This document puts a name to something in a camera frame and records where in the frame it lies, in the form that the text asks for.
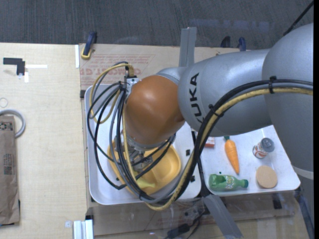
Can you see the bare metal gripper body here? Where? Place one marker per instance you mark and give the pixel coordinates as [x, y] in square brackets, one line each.
[138, 159]

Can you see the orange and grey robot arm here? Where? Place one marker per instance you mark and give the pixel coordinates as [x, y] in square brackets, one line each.
[224, 88]

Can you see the yellow divided plate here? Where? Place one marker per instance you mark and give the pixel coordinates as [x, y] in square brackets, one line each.
[167, 163]

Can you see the white plastic tray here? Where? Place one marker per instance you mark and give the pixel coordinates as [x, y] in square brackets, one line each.
[99, 193]
[249, 158]

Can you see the orange and white carton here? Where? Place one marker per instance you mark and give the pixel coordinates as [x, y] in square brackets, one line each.
[210, 142]

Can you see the green plastic bottle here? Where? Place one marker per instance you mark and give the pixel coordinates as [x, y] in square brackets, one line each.
[228, 182]

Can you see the orange carrot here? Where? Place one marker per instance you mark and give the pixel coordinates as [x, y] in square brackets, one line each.
[231, 154]

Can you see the white and orange can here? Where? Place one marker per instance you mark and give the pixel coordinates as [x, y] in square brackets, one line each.
[260, 150]

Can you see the round tan biscuit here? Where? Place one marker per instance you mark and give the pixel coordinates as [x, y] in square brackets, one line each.
[266, 177]

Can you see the brown paper bag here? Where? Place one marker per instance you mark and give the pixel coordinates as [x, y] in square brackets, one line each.
[8, 173]

